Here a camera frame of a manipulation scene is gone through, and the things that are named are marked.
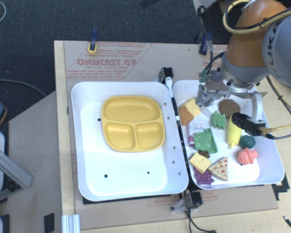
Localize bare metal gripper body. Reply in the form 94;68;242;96
204;68;258;100

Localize brown round patty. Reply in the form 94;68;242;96
218;99;241;118

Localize orange waffle biscuit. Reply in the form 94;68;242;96
178;104;194;127

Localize small green lettuce leaf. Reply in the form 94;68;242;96
210;110;227;131

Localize thin black and white rod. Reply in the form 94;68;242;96
165;77;193;192

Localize white and purple carton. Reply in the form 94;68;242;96
187;122;205;148

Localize large green lettuce leaf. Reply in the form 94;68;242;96
193;127;219;155

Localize yellow mustard bottle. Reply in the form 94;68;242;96
227;115;243;150

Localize dark green broccoli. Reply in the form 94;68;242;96
238;134;257;150

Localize yellow cheese block with holes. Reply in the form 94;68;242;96
189;152;212;175

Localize pink ice cream toy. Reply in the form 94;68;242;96
237;147;259;166

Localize pizza slice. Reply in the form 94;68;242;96
208;156;229;182

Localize yellow divided plate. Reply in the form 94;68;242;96
101;95;166;153

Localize purple grapes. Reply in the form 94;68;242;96
192;166;214;186

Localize white plastic tray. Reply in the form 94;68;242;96
172;80;285;191
70;81;190;202

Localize brown cardboard board, red print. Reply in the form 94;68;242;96
63;40;279;230

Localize black cylinder on white bracket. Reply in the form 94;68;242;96
230;92;268;137

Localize black block with thin wires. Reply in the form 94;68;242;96
159;67;174;83
181;190;204;209

